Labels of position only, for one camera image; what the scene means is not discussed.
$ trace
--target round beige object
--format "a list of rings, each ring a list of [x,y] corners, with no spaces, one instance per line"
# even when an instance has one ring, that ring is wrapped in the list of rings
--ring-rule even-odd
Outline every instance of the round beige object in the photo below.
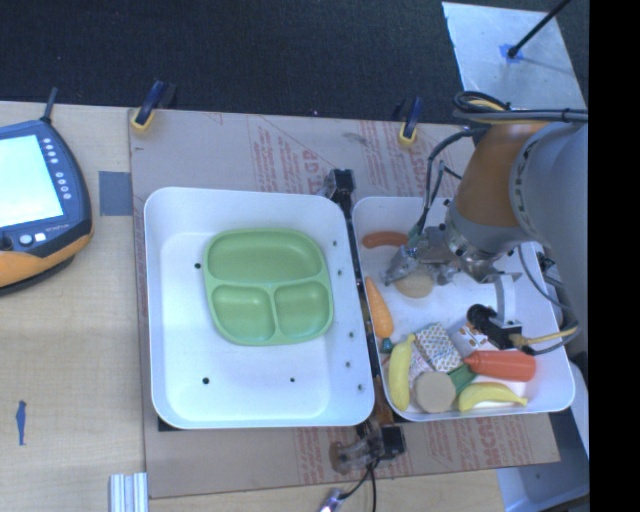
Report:
[[[407,277],[395,281],[395,285],[402,295],[412,299],[421,299],[433,290],[433,277],[425,265],[418,265]]]
[[[448,411],[456,399],[456,387],[446,373],[424,372],[414,383],[416,403],[426,412]]]

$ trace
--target red bottle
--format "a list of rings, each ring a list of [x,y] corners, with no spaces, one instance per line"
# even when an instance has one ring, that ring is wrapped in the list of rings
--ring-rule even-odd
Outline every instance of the red bottle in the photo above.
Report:
[[[464,362],[473,372],[497,379],[526,382],[536,373],[536,358],[519,350],[476,350]]]

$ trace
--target black floor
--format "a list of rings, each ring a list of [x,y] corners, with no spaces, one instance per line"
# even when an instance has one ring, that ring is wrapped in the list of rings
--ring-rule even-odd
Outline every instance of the black floor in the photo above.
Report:
[[[587,105],[589,14],[572,0],[556,16]],[[44,102],[55,86],[58,103],[138,106],[159,79],[184,110],[389,120],[420,95],[421,121],[455,123],[462,88],[436,0],[0,0],[0,43],[7,101]]]

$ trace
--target screen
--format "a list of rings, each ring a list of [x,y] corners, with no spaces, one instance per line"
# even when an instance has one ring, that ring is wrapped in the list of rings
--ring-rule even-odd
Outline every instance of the screen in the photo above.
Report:
[[[62,214],[38,138],[0,140],[0,228]]]

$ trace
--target white tray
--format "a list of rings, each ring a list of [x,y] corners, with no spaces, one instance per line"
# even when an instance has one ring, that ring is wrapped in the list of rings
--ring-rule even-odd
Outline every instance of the white tray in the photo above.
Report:
[[[358,253],[363,276],[374,278],[381,290],[385,302],[393,316],[395,331],[394,342],[402,341],[406,336],[421,327],[440,322],[453,338],[459,327],[466,322],[466,313],[470,306],[479,303],[497,310],[496,289],[492,284],[478,284],[464,273],[455,275],[454,281],[445,286],[435,286],[424,298],[411,299],[402,295],[394,285],[385,286],[380,271],[385,270],[391,258],[397,252],[396,247],[384,246],[367,249],[361,244],[362,237],[374,231],[399,231],[407,233],[416,223],[422,212],[422,199],[419,197],[367,197],[360,200],[353,210],[354,231],[358,240]],[[437,226],[444,221],[446,207],[440,201],[429,211],[427,223]],[[531,269],[538,283],[542,275],[537,263],[533,243],[524,244],[525,263]],[[496,263],[498,270],[522,272],[517,255],[504,256]],[[543,336],[558,331],[558,325],[551,307],[532,285],[526,275],[522,275],[514,284],[515,315],[523,325],[523,334],[528,337]],[[558,343],[558,339],[537,344],[543,349]],[[382,380],[385,393],[387,388],[388,365],[383,363],[388,354],[378,353],[382,366]],[[527,414],[560,411],[571,405],[575,392],[573,375],[566,351],[563,347],[547,354],[536,356],[536,374],[529,382],[501,381],[520,396],[529,399],[525,407],[513,404],[498,404],[474,407],[464,413],[451,410],[443,413],[425,413],[414,403],[405,411],[394,410],[410,421],[437,421],[443,419],[500,416],[507,414]],[[476,377],[477,381],[487,379]]]
[[[293,345],[247,347],[215,328],[202,254],[217,233],[290,228],[323,250],[334,301],[329,329]],[[344,215],[321,196],[163,188],[144,208],[151,394],[182,429],[347,426],[374,392]]]

